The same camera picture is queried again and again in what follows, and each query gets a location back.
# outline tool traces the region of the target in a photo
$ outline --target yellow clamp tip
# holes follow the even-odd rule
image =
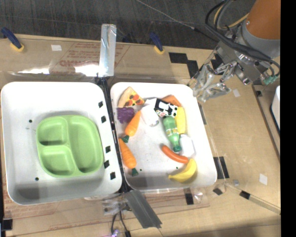
[[[159,48],[155,45],[153,47],[153,49],[158,53],[158,54],[163,54],[164,53],[164,49],[162,51],[159,50]]]
[[[15,51],[18,51],[18,52],[22,52],[23,49],[24,49],[24,45],[21,43],[21,48],[17,48],[15,45],[13,45],[12,43],[10,43],[10,46],[15,50]]]

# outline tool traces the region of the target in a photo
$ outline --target green bottle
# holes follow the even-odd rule
[[[180,152],[181,151],[181,147],[179,145],[180,135],[178,132],[175,119],[172,116],[167,116],[163,119],[163,125],[166,131],[166,135],[172,144],[173,151],[176,153]]]

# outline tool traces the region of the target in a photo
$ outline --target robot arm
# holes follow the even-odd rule
[[[231,1],[222,2],[218,12],[221,14]],[[206,27],[220,41],[188,84],[198,101],[228,94],[231,89],[225,81],[234,75],[244,85],[257,80],[269,84],[277,79],[280,66],[272,58],[280,55],[281,0],[256,0],[247,17],[235,30],[227,28],[225,35],[218,32],[219,16],[215,18],[215,28],[208,24],[209,14]],[[272,64],[278,67],[277,73]],[[217,83],[213,83],[215,76],[221,76]]]

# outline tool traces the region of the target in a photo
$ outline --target gray floor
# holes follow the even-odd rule
[[[103,23],[116,24],[117,41],[212,49],[217,39],[205,29],[205,16],[220,0],[0,0],[0,31],[99,40]],[[226,24],[250,11],[255,0],[237,0]],[[190,27],[198,28],[201,33]]]

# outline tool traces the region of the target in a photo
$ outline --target white wire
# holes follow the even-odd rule
[[[144,3],[144,2],[142,2],[142,1],[140,1],[140,0],[135,0],[135,1],[137,1],[137,2],[139,2],[139,3],[141,3],[141,4],[143,4],[144,6],[147,6],[147,7],[150,8],[150,9],[153,9],[153,10],[159,12],[160,14],[162,14],[162,15],[164,15],[164,16],[170,18],[171,20],[173,20],[173,21],[175,21],[175,22],[177,22],[177,23],[179,23],[179,24],[182,24],[182,25],[184,25],[184,26],[190,27],[190,28],[192,28],[192,29],[194,30],[194,27],[192,27],[192,26],[190,26],[190,25],[188,25],[188,24],[185,24],[185,23],[183,23],[183,22],[181,22],[181,21],[179,21],[179,20],[177,20],[177,19],[175,19],[175,18],[169,16],[169,15],[166,14],[166,13],[164,13],[164,12],[162,12],[162,11],[156,9],[156,8],[151,7],[150,5]]]

